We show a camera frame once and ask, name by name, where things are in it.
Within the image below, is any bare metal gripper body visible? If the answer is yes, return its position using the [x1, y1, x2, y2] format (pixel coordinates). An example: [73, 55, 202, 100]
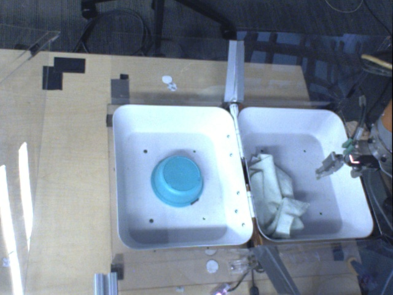
[343, 130, 393, 173]

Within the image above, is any white plastic tray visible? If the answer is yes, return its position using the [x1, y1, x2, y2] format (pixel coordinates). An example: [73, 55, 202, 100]
[237, 106, 375, 243]
[111, 103, 254, 251]

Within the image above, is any white cloth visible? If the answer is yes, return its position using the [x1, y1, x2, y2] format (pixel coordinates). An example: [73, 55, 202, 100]
[247, 152, 311, 240]

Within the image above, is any thin black and white rod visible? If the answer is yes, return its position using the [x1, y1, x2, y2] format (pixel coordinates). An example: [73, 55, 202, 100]
[229, 102, 257, 224]

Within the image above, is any blue bowl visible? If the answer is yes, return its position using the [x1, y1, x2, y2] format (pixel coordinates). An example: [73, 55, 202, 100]
[150, 155, 204, 208]

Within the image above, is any black chair base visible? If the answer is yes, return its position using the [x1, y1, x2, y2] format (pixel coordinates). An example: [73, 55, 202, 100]
[80, 0, 238, 57]

